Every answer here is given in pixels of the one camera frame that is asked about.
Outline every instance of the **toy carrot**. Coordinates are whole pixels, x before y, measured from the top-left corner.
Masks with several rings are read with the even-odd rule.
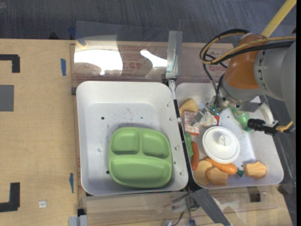
[[[219,170],[227,172],[230,175],[237,173],[237,167],[233,163],[219,163],[212,160],[211,158],[205,158],[206,161],[210,162],[213,166],[217,167]]]
[[[199,151],[198,151],[198,145],[192,141],[191,142],[193,156],[191,159],[191,169],[195,171],[198,168],[198,162],[199,162]]]

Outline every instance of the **wooden table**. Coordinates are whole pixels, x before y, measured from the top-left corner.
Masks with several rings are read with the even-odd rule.
[[[68,40],[0,39],[0,54],[20,57],[20,73],[12,73],[11,61],[0,61],[0,85],[14,86],[13,111],[0,111],[0,203],[9,201],[10,184],[20,183],[20,207],[0,212],[0,225],[62,226],[68,225],[70,216],[77,215],[75,96],[71,95],[73,44]],[[268,192],[271,207],[225,210],[226,217],[233,225],[292,225],[276,186],[269,187]],[[211,194],[218,199],[224,192]],[[46,207],[39,205],[41,200],[47,201]],[[110,199],[103,202],[114,205]],[[212,224],[202,212],[194,215],[197,225]],[[184,223],[186,214],[179,225]],[[162,220],[131,225],[159,226]]]

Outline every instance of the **white tray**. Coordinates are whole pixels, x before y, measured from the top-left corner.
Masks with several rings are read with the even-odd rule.
[[[157,82],[86,81],[76,91],[81,182],[91,195],[182,190],[188,183],[182,140],[170,89]],[[137,126],[165,134],[173,172],[163,188],[140,190],[117,184],[109,174],[109,144],[115,130]]]
[[[179,107],[191,98],[194,99],[198,107],[202,109],[207,102],[212,100],[213,96],[214,89],[210,83],[182,83],[176,88],[176,97]],[[254,102],[260,102],[259,98],[256,98]],[[264,120],[264,116],[258,110],[248,114],[249,118]],[[240,127],[239,122],[234,119],[230,109],[223,111],[221,117],[221,126],[230,129],[240,142],[239,157],[233,162],[237,168],[243,170],[242,165],[261,161],[267,167],[267,174],[260,179],[246,176],[240,178],[239,175],[229,175],[228,183],[225,186],[215,186],[211,183],[207,186],[200,186],[206,189],[220,189],[279,184],[283,179],[284,173],[272,136],[259,131],[245,132]],[[202,144],[202,136],[205,130],[206,128],[201,128],[198,136],[191,136],[192,140],[198,145],[200,159],[207,157]]]

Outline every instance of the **green divided plate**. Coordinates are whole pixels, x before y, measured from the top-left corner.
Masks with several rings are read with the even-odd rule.
[[[159,131],[123,127],[110,142],[109,169],[115,182],[135,188],[159,188],[172,174],[167,137]]]

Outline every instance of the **yellow pole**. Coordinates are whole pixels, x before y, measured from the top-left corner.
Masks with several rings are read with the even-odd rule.
[[[297,0],[286,0],[286,2],[282,5],[280,10],[275,14],[266,28],[262,31],[261,35],[265,37],[269,37],[274,30],[278,27],[278,25],[282,22],[285,16],[291,11],[291,9],[296,5]]]

